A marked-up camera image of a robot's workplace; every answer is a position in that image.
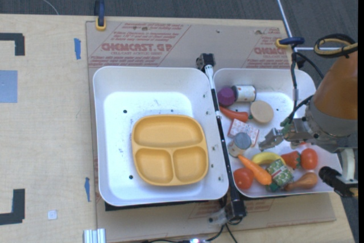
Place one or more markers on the orange carrot with green top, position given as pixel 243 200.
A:
pixel 256 170

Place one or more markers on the white can with orange print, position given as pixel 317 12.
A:
pixel 246 93

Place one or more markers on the yellow divided plate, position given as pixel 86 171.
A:
pixel 170 148

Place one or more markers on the red tomato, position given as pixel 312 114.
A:
pixel 243 178

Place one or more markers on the brown cardboard board red print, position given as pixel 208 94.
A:
pixel 170 42

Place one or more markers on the tan round biscuit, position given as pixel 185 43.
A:
pixel 262 111

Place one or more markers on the white and red packet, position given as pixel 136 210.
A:
pixel 241 126

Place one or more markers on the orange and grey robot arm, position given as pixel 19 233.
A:
pixel 337 94

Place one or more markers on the black cylinder on white bracket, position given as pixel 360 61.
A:
pixel 337 179

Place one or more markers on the orange tomato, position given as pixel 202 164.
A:
pixel 309 158

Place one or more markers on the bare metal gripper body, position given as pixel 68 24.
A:
pixel 301 132

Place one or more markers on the purple cup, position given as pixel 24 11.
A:
pixel 226 96

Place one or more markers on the white plastic tray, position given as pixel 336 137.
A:
pixel 113 136
pixel 281 85

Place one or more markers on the thin black and white rod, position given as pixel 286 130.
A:
pixel 220 125

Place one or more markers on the orange-brown pear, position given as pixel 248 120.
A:
pixel 304 181

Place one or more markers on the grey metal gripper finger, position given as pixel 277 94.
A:
pixel 266 144
pixel 275 133

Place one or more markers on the yellow banana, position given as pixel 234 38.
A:
pixel 266 157

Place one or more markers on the green and white carton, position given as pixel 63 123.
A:
pixel 281 173

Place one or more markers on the red-orange carrot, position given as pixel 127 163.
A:
pixel 234 114

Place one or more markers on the cream can with grey lid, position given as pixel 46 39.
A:
pixel 240 144

